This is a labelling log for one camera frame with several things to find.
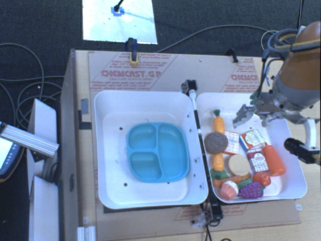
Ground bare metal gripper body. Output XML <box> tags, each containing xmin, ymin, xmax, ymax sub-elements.
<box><xmin>252</xmin><ymin>90</ymin><xmax>305</xmax><ymax>121</ymax></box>

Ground white and red carton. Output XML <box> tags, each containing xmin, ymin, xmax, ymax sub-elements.
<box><xmin>222</xmin><ymin>130</ymin><xmax>240</xmax><ymax>156</ymax></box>

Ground orange carrot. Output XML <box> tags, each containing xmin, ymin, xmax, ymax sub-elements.
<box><xmin>209</xmin><ymin>153</ymin><xmax>230</xmax><ymax>181</ymax></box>
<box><xmin>213</xmin><ymin>175</ymin><xmax>253</xmax><ymax>188</ymax></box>
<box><xmin>213</xmin><ymin>109</ymin><xmax>226</xmax><ymax>135</ymax></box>

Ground brown cardboard board, red print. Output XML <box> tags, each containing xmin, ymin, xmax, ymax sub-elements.
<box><xmin>88</xmin><ymin>51</ymin><xmax>301</xmax><ymax>229</ymax></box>

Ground orange and blue carton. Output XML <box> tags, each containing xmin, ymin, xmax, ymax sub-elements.
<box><xmin>238</xmin><ymin>129</ymin><xmax>266</xmax><ymax>151</ymax></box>

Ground tan round bread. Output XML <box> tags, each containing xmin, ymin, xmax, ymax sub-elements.
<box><xmin>227</xmin><ymin>154</ymin><xmax>251</xmax><ymax>177</ymax></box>

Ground brown round biscuit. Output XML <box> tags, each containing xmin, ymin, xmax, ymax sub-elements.
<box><xmin>204</xmin><ymin>132</ymin><xmax>229</xmax><ymax>154</ymax></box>

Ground white plastic tray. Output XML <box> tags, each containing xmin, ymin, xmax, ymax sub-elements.
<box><xmin>195</xmin><ymin>92</ymin><xmax>308</xmax><ymax>204</ymax></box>
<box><xmin>94</xmin><ymin>89</ymin><xmax>209</xmax><ymax>210</ymax></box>

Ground black block with thin wires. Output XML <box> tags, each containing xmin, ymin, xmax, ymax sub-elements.
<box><xmin>181</xmin><ymin>79</ymin><xmax>199</xmax><ymax>93</ymax></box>
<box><xmin>209</xmin><ymin>201</ymin><xmax>224</xmax><ymax>221</ymax></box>

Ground blue divided plate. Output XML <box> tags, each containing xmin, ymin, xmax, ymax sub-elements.
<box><xmin>126</xmin><ymin>122</ymin><xmax>191</xmax><ymax>183</ymax></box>

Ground pink cupcake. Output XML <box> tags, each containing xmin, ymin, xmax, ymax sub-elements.
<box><xmin>220</xmin><ymin>180</ymin><xmax>239</xmax><ymax>201</ymax></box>

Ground purple grapes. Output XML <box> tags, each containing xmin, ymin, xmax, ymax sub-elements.
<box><xmin>237</xmin><ymin>181</ymin><xmax>265</xmax><ymax>199</ymax></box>

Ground thin black and white rod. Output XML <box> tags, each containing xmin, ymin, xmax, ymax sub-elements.
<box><xmin>189</xmin><ymin>89</ymin><xmax>214</xmax><ymax>205</ymax></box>

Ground orange bottle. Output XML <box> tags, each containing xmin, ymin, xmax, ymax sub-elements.
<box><xmin>261</xmin><ymin>142</ymin><xmax>287</xmax><ymax>177</ymax></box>

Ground red and white can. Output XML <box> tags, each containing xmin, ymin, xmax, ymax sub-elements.
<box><xmin>246</xmin><ymin>148</ymin><xmax>270</xmax><ymax>174</ymax></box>

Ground black cylinder on white bracket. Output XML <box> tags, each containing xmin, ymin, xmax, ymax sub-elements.
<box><xmin>283</xmin><ymin>118</ymin><xmax>321</xmax><ymax>165</ymax></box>

